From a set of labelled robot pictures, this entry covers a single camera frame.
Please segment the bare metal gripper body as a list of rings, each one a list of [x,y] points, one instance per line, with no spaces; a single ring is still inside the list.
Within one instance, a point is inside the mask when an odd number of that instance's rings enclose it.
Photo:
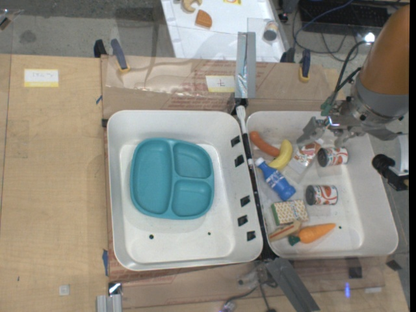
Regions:
[[[392,140],[398,133],[388,130],[387,125],[407,113],[407,105],[393,96],[365,100],[349,96],[336,101],[329,110],[326,128],[334,132],[350,131],[355,137],[369,134],[379,140]]]

